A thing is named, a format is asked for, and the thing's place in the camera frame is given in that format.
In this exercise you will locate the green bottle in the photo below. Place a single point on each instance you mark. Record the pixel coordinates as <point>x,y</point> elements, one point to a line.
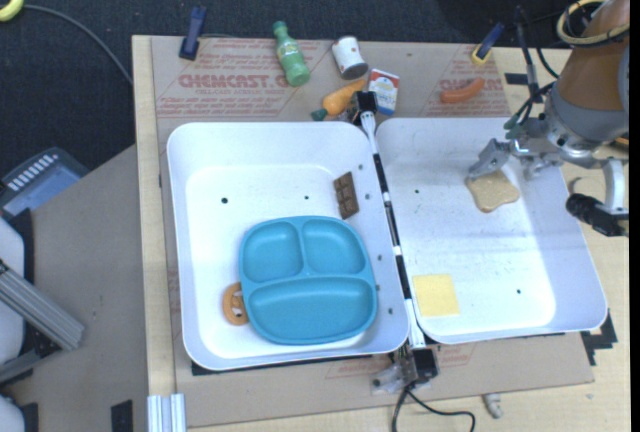
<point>292,60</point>

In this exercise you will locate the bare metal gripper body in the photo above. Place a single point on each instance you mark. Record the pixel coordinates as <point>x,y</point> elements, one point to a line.
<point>562,147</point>

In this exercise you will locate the white plastic tray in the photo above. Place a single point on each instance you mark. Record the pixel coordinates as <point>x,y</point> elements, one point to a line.
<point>480,250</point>
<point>220,180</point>

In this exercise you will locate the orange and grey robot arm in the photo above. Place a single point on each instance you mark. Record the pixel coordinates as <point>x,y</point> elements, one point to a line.
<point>590,70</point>

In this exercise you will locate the orange carrot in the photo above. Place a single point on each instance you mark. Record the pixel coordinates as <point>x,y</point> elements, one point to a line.
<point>340,100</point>

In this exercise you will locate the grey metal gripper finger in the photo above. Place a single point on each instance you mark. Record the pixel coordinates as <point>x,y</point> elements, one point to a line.
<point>492,157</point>
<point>539,165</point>

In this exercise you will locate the yellow banana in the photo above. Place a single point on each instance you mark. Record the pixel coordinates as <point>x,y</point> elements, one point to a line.
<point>12,6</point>

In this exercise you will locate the thin black and white rod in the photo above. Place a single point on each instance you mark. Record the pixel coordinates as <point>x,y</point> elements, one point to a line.
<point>391,215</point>

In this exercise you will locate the orange sausage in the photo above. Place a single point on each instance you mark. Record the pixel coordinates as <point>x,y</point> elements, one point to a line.
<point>462,91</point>

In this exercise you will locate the brown cardboard board red print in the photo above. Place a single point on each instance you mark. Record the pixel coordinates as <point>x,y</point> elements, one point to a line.
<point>240,90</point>

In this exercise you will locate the black cylinder on white bracket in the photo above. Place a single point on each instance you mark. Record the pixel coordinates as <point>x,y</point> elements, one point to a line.
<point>597,212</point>

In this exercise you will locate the white and orange carton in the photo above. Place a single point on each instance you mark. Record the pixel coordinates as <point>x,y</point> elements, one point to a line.
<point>385,92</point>

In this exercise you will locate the orange pretzel biscuit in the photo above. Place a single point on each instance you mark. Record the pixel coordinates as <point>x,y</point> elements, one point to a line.
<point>231,305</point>

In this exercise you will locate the tan bread slice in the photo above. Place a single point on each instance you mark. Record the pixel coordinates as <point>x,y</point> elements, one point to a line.
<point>492,195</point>

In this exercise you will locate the brown chocolate bar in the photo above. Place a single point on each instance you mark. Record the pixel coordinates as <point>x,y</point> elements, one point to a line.
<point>347,195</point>

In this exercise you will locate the blue divided plate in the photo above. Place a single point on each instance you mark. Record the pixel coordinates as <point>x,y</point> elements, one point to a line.
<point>310,300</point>

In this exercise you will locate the white can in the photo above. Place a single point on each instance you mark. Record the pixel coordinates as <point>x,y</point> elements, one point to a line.
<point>349,56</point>

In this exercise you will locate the yellow cheese slice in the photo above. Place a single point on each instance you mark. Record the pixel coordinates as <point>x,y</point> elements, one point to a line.
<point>436,296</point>

